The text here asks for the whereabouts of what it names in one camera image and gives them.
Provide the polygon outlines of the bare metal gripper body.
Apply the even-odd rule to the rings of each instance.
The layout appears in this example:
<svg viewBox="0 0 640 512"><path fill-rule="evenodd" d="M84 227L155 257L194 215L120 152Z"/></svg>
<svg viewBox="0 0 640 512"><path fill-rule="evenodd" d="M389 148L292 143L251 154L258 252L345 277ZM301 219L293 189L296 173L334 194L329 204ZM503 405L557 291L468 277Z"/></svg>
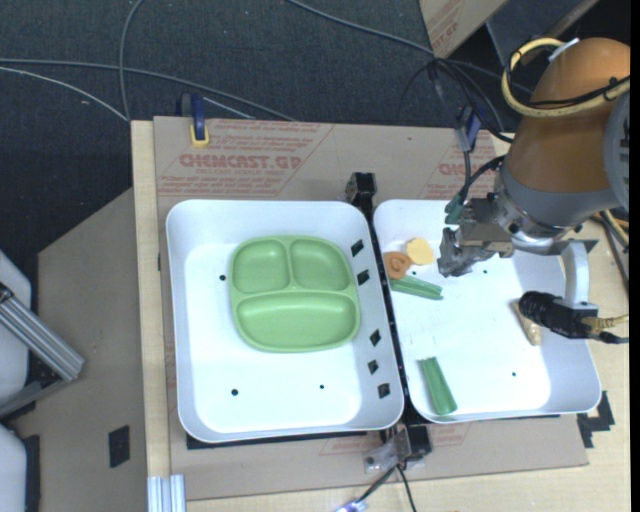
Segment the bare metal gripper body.
<svg viewBox="0 0 640 512"><path fill-rule="evenodd" d="M501 258L555 253L555 227L539 222L507 196L471 199L455 230L455 256Z"/></svg>

